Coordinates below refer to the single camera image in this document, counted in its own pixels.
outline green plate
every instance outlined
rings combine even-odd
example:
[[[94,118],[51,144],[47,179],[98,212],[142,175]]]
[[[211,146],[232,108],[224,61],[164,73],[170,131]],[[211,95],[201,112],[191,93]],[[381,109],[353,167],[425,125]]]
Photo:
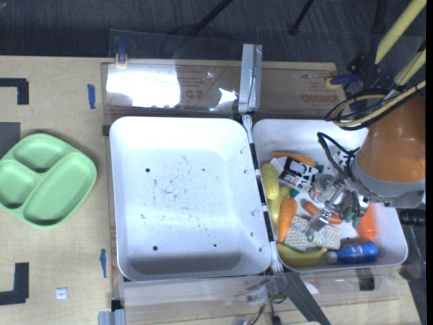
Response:
[[[80,150],[35,133],[0,159],[0,207],[36,228],[55,228],[81,206],[96,177]]]

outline table surface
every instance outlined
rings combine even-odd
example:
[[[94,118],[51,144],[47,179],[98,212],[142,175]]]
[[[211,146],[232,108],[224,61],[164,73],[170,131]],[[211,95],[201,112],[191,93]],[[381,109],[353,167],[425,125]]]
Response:
[[[0,291],[12,290],[15,263],[29,262],[30,266],[29,298],[23,304],[0,306],[2,324],[28,324],[29,319],[32,324],[97,324],[98,313],[110,310],[114,287],[106,137],[101,132],[101,65],[111,61],[0,56],[0,78],[25,78],[30,84],[29,105],[17,105],[16,88],[0,87],[0,121],[20,122],[21,138],[45,132],[63,139],[89,156],[98,173],[82,206],[56,229],[40,230],[0,211]],[[87,85],[95,87],[95,109],[90,108]],[[101,249],[106,250],[106,278],[99,260]],[[395,289],[389,300],[346,305],[325,302],[322,310],[332,324],[421,324],[406,280],[398,274],[392,279]],[[57,288],[68,289],[67,299],[56,299]],[[276,311],[284,324],[307,324],[293,307],[279,305]],[[128,320],[128,324],[140,323],[132,316]],[[232,323],[233,318],[188,322]],[[257,322],[270,323],[267,313]]]

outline dark floor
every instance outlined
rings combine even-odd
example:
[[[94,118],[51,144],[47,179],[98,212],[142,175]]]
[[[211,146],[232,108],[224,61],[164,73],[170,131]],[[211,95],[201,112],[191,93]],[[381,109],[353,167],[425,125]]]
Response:
[[[166,34],[178,26],[197,25],[220,1],[0,0],[6,3],[3,9],[0,5],[0,55],[106,57],[112,29]],[[369,51],[378,0],[316,0],[300,32],[291,36],[288,28],[306,1],[234,0],[198,36],[260,43],[264,60],[330,61],[338,68]],[[385,30],[410,1],[388,0],[382,21]],[[426,38],[426,25],[424,9],[384,62],[385,71],[395,74],[406,63],[407,53]],[[425,69],[417,75],[425,78]],[[427,324],[426,265],[422,263],[426,230],[415,227],[413,234],[421,260],[415,256],[404,273],[411,280],[420,318]]]

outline yellow tube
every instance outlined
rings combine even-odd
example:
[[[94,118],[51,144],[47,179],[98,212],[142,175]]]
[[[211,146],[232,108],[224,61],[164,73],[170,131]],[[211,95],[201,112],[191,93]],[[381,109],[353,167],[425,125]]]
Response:
[[[398,85],[405,85],[409,79],[426,63],[427,48],[423,51],[417,52],[411,61],[400,70],[395,76],[394,82]]]
[[[413,22],[423,8],[427,5],[427,0],[412,0],[403,13],[398,17],[391,29],[380,41],[378,52],[376,53],[375,64],[379,64],[384,56],[390,51],[400,36],[406,31],[407,27]]]

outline carrot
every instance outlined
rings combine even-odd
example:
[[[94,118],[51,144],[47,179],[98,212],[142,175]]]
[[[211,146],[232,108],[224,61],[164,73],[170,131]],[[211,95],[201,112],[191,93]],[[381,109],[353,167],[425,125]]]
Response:
[[[304,201],[302,203],[302,207],[304,207],[304,210],[306,210],[309,215],[314,215],[319,211],[319,209],[313,203],[311,203],[309,201]],[[329,221],[329,224],[341,224],[342,223],[341,218],[335,214],[331,214],[328,218],[328,221]]]
[[[281,203],[278,217],[278,242],[282,243],[286,238],[287,231],[289,230],[290,224],[296,210],[298,209],[298,203],[294,198],[285,198]]]
[[[296,160],[298,163],[304,163],[308,166],[316,167],[316,163],[314,162],[314,160],[306,155],[289,152],[272,152],[273,158],[283,158],[284,156],[288,156],[289,158]]]

